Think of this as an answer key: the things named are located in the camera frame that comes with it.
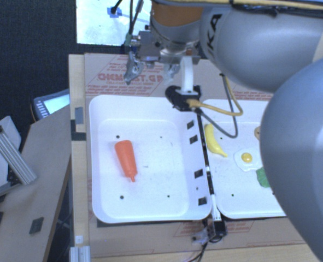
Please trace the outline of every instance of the dark floor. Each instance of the dark floor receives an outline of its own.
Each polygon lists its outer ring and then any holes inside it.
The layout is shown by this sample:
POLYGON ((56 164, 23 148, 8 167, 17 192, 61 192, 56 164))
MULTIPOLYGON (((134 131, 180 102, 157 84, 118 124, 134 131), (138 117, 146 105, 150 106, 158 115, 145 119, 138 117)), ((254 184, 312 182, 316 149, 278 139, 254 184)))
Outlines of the dark floor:
MULTIPOLYGON (((77 44, 75 9, 75 0, 0 0, 0 119, 10 115, 23 141, 31 101, 68 88, 70 53, 119 52, 77 44)), ((68 218, 67 201, 61 219, 68 218)), ((69 232, 58 227, 50 262, 67 261, 69 232)))

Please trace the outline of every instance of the yellow cable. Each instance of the yellow cable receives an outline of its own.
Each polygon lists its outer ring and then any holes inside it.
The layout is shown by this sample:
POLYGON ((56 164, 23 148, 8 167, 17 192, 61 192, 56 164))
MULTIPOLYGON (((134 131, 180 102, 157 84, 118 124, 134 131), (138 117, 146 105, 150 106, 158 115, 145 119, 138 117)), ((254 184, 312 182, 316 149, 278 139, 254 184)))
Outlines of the yellow cable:
MULTIPOLYGON (((181 2, 181 3, 210 3, 210 4, 231 4, 231 0, 165 0, 169 2, 181 2)), ((233 0, 232 4, 237 5, 265 5, 265 6, 284 6, 293 7, 307 10, 323 10, 323 6, 313 3, 302 3, 294 1, 283 0, 233 0)))
POLYGON ((189 104, 189 107, 190 108, 207 108, 207 109, 210 109, 210 110, 213 110, 213 111, 216 111, 216 112, 220 112, 221 114, 225 114, 225 115, 229 115, 229 116, 241 116, 244 113, 244 111, 243 111, 242 107, 239 105, 237 99, 235 98, 228 79, 225 78, 225 80, 226 80, 226 83, 227 83, 229 94, 231 95, 231 98, 234 101, 235 105, 237 106, 239 112, 226 111, 226 110, 217 108, 215 106, 211 106, 211 105, 208 105, 208 104, 201 103, 197 99, 188 99, 186 102, 189 104))

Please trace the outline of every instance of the egg yolk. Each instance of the egg yolk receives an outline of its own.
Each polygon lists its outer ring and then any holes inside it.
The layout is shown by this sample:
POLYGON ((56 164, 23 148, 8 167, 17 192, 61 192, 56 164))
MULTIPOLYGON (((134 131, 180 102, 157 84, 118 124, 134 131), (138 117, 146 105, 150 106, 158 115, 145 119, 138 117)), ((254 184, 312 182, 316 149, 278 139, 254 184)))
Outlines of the egg yolk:
POLYGON ((242 154, 242 160, 246 163, 252 162, 252 155, 248 152, 242 154))

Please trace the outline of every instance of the blue object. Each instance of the blue object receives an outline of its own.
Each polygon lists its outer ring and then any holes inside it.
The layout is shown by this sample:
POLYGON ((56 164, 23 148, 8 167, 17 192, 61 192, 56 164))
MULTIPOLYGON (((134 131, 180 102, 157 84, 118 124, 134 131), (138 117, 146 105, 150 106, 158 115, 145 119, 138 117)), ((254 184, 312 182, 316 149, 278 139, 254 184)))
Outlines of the blue object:
POLYGON ((111 12, 111 9, 112 9, 113 7, 110 7, 110 8, 107 8, 107 12, 108 12, 108 15, 111 17, 111 18, 116 18, 116 17, 119 17, 119 16, 122 16, 122 11, 121 11, 121 9, 120 8, 117 8, 117 10, 116 10, 116 13, 115 14, 113 14, 112 12, 111 12))

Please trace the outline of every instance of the toy fried egg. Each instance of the toy fried egg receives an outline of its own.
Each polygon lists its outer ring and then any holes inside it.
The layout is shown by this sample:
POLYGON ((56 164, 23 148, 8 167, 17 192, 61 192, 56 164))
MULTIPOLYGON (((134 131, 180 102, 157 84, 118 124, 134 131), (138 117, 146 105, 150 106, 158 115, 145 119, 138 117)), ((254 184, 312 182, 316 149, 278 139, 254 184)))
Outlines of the toy fried egg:
POLYGON ((244 172, 257 170, 262 167, 259 151, 255 148, 244 148, 234 154, 234 160, 244 172))

